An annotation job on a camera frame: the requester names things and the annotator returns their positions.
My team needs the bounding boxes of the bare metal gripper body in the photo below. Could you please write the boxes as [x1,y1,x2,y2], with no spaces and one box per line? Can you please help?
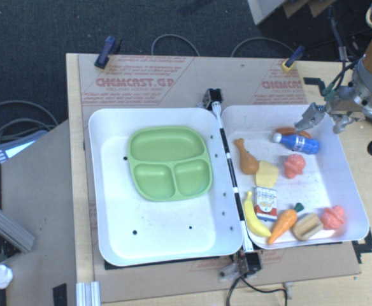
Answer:
[324,85,372,121]

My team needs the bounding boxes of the blue bottle with white cap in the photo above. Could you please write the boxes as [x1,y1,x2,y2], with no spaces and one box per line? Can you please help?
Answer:
[272,132,321,156]

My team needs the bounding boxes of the orange-red sausage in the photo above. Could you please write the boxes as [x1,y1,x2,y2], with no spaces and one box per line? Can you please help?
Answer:
[275,126,311,140]

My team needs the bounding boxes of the pink toy shrimp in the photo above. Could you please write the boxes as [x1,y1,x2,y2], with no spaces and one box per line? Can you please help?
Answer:
[320,205,347,231]
[282,153,306,180]

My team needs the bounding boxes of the white plastic tray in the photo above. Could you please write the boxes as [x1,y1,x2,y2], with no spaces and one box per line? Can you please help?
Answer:
[87,107,245,267]
[220,104,371,251]

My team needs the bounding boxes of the yellow cheese slice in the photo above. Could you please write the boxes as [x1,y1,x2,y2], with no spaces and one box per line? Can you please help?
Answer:
[255,159,280,189]

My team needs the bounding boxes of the orange chicken drumstick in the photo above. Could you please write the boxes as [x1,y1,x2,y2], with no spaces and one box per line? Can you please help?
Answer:
[234,138,260,176]

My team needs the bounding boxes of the thin black and white rod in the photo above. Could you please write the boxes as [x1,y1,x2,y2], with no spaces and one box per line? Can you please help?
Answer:
[211,101,254,252]

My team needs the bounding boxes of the white and red carton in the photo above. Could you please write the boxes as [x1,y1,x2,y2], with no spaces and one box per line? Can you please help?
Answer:
[253,186,278,222]

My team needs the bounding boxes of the tan hot dog bun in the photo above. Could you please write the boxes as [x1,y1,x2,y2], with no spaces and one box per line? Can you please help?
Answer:
[291,212,325,242]

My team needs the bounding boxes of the orange carrot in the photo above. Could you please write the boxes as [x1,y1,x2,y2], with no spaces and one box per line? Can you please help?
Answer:
[266,202,305,245]

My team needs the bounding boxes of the yellow banana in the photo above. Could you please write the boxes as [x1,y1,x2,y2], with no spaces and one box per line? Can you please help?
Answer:
[242,190,273,238]

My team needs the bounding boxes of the green divided plate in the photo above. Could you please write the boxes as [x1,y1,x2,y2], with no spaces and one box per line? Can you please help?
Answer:
[127,126,213,203]

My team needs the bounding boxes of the brown cardboard board, red print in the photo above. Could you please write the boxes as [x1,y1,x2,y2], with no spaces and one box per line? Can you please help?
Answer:
[77,54,362,304]

